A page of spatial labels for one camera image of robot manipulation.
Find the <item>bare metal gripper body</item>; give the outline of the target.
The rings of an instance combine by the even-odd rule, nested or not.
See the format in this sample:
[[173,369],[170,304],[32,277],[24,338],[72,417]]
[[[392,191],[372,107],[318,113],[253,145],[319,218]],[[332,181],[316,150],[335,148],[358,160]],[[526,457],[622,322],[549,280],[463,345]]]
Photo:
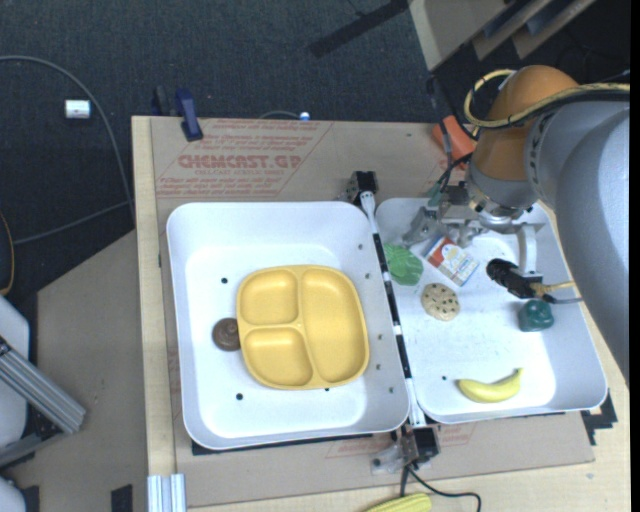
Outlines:
[[450,229],[509,232],[523,208],[501,205],[472,183],[436,184],[428,193],[428,205],[440,224]]

